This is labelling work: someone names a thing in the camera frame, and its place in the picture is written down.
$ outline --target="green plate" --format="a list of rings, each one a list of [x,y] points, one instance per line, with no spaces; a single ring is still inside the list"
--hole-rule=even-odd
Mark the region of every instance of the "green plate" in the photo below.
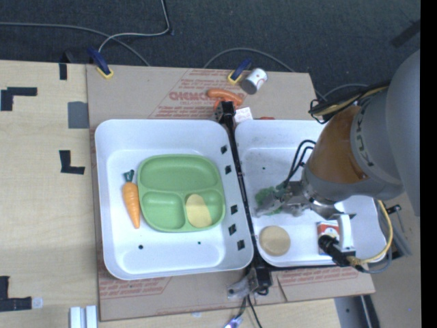
[[[164,232],[190,232],[216,226],[225,216],[225,194],[220,173],[209,159],[194,154],[165,154],[144,160],[137,184],[141,211],[147,223]],[[209,213],[207,225],[194,226],[186,201],[200,195]]]

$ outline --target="white cable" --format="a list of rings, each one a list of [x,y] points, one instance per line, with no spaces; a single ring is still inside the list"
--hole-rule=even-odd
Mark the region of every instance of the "white cable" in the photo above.
[[[164,17],[165,17],[165,23],[167,28],[160,32],[160,33],[151,33],[151,34],[145,34],[145,33],[119,33],[119,34],[114,34],[112,36],[109,36],[98,48],[98,52],[101,52],[101,50],[103,49],[103,46],[109,41],[112,40],[114,38],[118,38],[118,37],[123,37],[123,36],[140,36],[140,37],[153,37],[153,36],[163,36],[166,33],[169,32],[170,30],[170,22],[169,22],[169,17],[167,16],[167,11],[165,9],[165,3],[164,0],[160,0],[161,1],[161,5],[163,7],[163,12],[164,12]]]
[[[225,53],[229,53],[229,52],[233,52],[233,51],[249,51],[249,52],[253,52],[253,53],[259,53],[260,55],[263,55],[263,56],[266,56],[267,58],[273,59],[273,61],[281,64],[284,68],[288,69],[290,72],[295,72],[293,69],[291,69],[289,66],[287,66],[285,63],[283,63],[282,61],[280,61],[276,57],[273,57],[272,55],[265,53],[265,52],[262,52],[260,50],[250,49],[248,47],[236,47],[233,49],[224,50],[224,51],[218,53],[217,55],[215,55],[213,58],[211,58],[208,62],[206,62],[205,66],[203,66],[203,67],[204,68],[208,67],[210,65],[210,63],[212,61],[214,61],[216,58],[220,57],[221,55],[224,55]]]
[[[22,22],[0,22],[0,25],[8,26],[8,27],[37,27],[37,28],[60,28],[60,29],[73,29],[79,31],[87,31],[89,33],[98,34],[99,36],[109,37],[109,34],[103,33],[102,31],[98,31],[92,28],[80,27],[77,25],[56,25],[52,23],[22,23]],[[149,63],[132,47],[125,44],[124,42],[114,39],[114,41],[118,42],[124,48],[128,49],[131,53],[136,55],[146,66],[150,66]]]

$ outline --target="round cracker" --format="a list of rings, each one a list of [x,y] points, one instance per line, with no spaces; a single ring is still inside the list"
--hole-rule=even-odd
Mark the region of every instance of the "round cracker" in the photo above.
[[[282,227],[268,226],[259,234],[261,248],[271,256],[282,256],[287,253],[292,241]]]

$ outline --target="orange carrot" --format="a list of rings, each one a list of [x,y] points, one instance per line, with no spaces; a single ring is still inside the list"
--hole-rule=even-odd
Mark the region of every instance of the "orange carrot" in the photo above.
[[[206,94],[210,98],[226,98],[233,101],[236,106],[243,103],[243,99],[239,95],[223,89],[209,89]]]
[[[132,220],[134,227],[139,228],[139,215],[141,207],[139,205],[138,186],[132,182],[134,178],[134,171],[130,170],[124,174],[126,183],[123,185],[123,200],[128,210],[130,219]]]

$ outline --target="toy carrot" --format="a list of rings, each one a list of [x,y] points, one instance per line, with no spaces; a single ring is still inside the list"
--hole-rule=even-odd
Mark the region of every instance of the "toy carrot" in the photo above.
[[[134,227],[139,228],[139,215],[141,207],[139,205],[138,186],[132,182],[134,178],[134,171],[124,173],[126,183],[123,185],[122,193],[124,204],[128,210],[130,219],[132,220]]]

